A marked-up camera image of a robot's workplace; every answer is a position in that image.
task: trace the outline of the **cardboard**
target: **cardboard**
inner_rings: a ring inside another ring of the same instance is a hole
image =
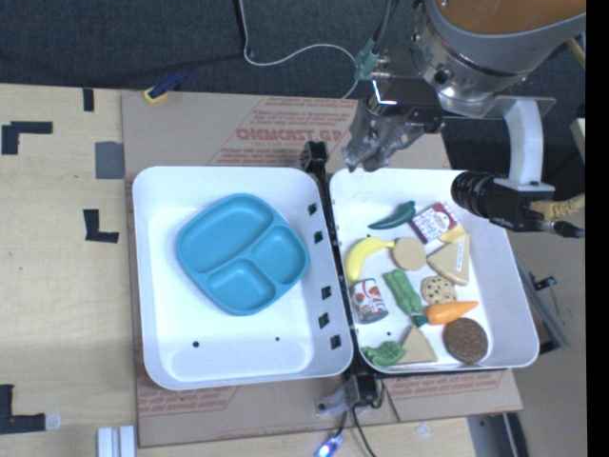
[[[342,377],[170,391],[147,377],[142,360],[131,185],[153,166],[299,167],[307,141],[324,141],[329,174],[344,168],[357,101],[172,92],[149,105],[140,91],[122,92],[128,245],[136,355],[139,446],[331,429],[315,401]],[[394,154],[392,167],[449,169],[440,135],[428,134]],[[387,396],[364,408],[363,426],[415,422],[521,409],[511,370],[384,379]]]

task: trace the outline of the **carrot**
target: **carrot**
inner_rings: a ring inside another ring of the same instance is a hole
[[[428,323],[429,325],[443,325],[454,322],[470,309],[477,307],[478,304],[477,301],[451,301],[430,305],[426,312]]]

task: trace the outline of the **yellow banana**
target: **yellow banana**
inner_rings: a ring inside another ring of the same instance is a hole
[[[366,237],[365,239],[358,242],[351,250],[347,253],[346,259],[344,260],[344,274],[346,279],[350,283],[355,283],[360,279],[362,273],[362,266],[364,261],[375,252],[378,252],[382,248],[394,248],[396,243],[394,241],[385,242],[379,237]]]

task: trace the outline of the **wooden table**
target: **wooden table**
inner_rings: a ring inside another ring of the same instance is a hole
[[[0,123],[51,121],[0,155],[0,384],[13,414],[57,414],[56,430],[0,435],[0,453],[95,455],[99,427],[136,425],[125,184],[96,179],[96,143],[122,142],[120,91],[0,85]],[[98,209],[116,244],[85,241],[84,209]],[[367,427],[379,455],[475,456],[465,418]],[[366,451],[345,431],[342,455]],[[138,449],[139,456],[312,455],[325,431]]]

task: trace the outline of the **soda can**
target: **soda can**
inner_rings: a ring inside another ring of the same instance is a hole
[[[362,324],[377,322],[389,314],[377,282],[372,278],[362,279],[351,287],[351,303]]]

